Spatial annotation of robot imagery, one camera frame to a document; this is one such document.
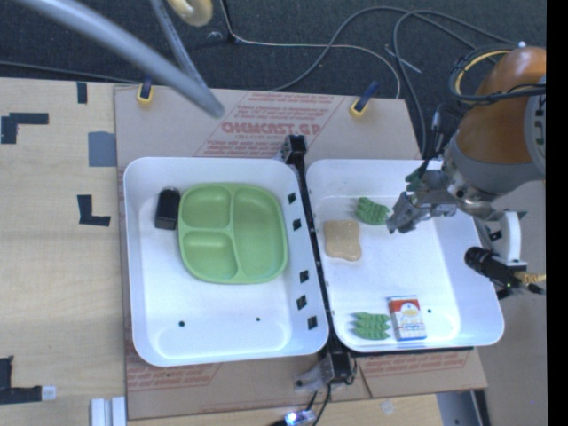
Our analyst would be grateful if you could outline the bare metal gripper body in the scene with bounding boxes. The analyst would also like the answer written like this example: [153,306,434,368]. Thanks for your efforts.
[400,164,501,219]

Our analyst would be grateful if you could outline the green pea pods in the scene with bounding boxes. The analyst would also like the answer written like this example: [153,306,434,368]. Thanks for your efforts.
[350,311,393,342]
[352,195,392,227]

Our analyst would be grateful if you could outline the white plastic tray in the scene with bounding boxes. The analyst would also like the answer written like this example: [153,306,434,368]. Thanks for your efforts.
[122,155,331,368]
[304,158,506,354]

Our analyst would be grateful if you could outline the tan bread slice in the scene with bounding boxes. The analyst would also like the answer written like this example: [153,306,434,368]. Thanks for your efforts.
[322,218,363,263]

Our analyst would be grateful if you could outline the thin black rod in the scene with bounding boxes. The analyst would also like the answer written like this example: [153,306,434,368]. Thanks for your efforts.
[296,162,341,355]

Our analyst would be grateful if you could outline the red and white carton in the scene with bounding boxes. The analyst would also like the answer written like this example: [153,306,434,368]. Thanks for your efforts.
[386,295,429,343]

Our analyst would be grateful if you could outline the green divided plate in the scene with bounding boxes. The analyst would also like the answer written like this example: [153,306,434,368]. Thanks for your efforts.
[177,182,290,286]

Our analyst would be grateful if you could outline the brown cardboard board red print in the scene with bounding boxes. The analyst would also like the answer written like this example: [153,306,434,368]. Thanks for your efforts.
[113,84,489,421]

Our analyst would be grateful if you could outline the small black box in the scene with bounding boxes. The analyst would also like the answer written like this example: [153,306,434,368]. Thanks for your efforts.
[153,186,182,232]

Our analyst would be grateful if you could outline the black cylinder on white bracket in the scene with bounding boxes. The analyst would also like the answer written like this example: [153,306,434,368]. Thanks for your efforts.
[463,209,530,290]

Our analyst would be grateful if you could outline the black block with thin wires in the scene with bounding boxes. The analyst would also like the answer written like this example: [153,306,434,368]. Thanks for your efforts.
[282,133,309,166]
[323,349,357,385]

